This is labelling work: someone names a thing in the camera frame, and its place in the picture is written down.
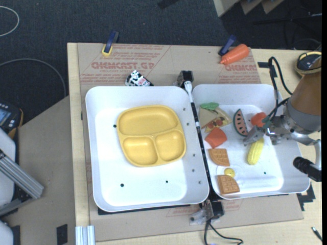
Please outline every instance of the blue clamp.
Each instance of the blue clamp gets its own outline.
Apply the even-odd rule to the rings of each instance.
[[[231,45],[236,41],[236,36],[231,35],[227,41],[227,43],[220,49],[218,52],[218,55],[223,56],[228,53],[228,49],[231,47]]]
[[[116,43],[118,40],[119,32],[111,31],[107,44],[105,44],[102,48],[102,55],[109,56],[112,52],[112,44]]]

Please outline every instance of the watermelon slice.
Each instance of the watermelon slice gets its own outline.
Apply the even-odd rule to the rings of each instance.
[[[235,127],[236,131],[240,135],[242,135],[242,136],[247,136],[248,135],[248,131],[247,131],[247,128],[246,128],[244,116],[243,116],[243,113],[242,113],[241,109],[238,109],[236,111],[236,113],[234,114],[233,124],[234,124],[234,127]]]

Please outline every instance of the brown waffle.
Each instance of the brown waffle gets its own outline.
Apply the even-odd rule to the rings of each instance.
[[[209,149],[209,155],[215,164],[226,167],[230,166],[226,149]]]
[[[240,191],[236,180],[229,175],[218,175],[218,186],[221,194],[229,194]]]

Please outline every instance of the white cable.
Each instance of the white cable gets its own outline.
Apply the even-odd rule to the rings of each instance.
[[[11,8],[9,8],[9,7],[0,6],[0,8],[7,9],[7,10],[13,12],[13,13],[17,16],[17,24],[16,24],[16,26],[15,26],[13,29],[11,29],[9,32],[4,33],[4,34],[0,34],[0,37],[2,37],[2,36],[5,36],[5,35],[9,35],[10,33],[14,32],[14,31],[16,30],[16,28],[17,28],[18,25],[19,25],[19,15],[16,13],[16,11],[14,11],[13,9],[11,9]]]

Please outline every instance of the pen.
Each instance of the pen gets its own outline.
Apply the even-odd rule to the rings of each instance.
[[[316,230],[315,227],[311,227],[311,229],[313,230],[313,232],[316,234],[316,236],[322,241],[322,237],[320,236],[319,232]]]

